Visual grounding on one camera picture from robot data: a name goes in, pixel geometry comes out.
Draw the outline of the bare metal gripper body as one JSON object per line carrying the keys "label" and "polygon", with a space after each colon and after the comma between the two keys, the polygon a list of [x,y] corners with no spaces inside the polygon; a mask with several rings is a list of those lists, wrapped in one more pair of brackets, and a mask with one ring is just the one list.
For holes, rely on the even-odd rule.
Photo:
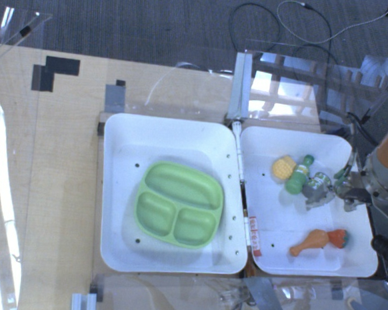
{"label": "bare metal gripper body", "polygon": [[370,192],[366,190],[359,172],[342,169],[335,174],[334,192],[345,204],[371,204]]}

